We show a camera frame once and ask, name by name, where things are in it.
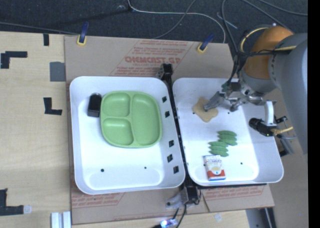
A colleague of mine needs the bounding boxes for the tan bread slice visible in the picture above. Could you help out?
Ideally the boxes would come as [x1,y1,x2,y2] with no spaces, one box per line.
[191,96,219,123]

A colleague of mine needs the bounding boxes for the black cylinder on white bracket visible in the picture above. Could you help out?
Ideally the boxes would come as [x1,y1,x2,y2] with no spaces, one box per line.
[248,100,279,138]

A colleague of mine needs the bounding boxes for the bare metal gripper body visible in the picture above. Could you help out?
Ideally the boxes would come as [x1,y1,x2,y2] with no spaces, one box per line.
[224,79,277,107]

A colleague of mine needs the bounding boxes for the small black bottle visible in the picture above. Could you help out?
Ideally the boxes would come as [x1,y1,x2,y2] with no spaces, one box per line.
[86,92,103,118]

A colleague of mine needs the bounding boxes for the white plastic tray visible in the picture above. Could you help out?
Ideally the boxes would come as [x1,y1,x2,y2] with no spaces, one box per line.
[69,76,187,195]
[172,77,285,187]

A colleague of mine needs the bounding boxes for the green pea pods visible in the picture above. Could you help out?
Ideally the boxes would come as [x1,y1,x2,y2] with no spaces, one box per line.
[207,141,230,158]
[216,130,238,146]

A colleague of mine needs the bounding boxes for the red and white carton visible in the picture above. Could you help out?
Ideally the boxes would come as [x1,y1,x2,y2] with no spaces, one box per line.
[202,154,227,181]

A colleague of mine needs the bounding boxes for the green divided plate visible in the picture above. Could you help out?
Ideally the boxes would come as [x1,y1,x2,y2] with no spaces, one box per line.
[100,90,163,149]

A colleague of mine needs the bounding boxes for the black block with thin wires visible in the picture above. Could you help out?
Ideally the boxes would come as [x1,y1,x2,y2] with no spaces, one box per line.
[183,185,201,205]
[158,63,174,81]

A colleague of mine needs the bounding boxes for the brown cardboard board red print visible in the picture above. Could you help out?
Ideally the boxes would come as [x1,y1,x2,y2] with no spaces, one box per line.
[63,35,276,225]

